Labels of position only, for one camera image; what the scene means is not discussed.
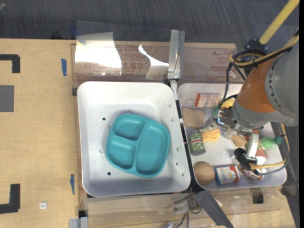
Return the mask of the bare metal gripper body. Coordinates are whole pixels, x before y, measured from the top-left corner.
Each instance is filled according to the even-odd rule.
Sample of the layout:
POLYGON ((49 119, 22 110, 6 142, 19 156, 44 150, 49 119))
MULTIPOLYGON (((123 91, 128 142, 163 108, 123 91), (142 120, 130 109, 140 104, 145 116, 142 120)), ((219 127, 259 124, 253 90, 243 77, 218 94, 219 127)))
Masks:
POLYGON ((214 122, 222 128, 231 129, 240 134, 259 133, 261 125, 250 124, 238 116, 233 107, 219 109, 216 108, 213 113, 214 122))

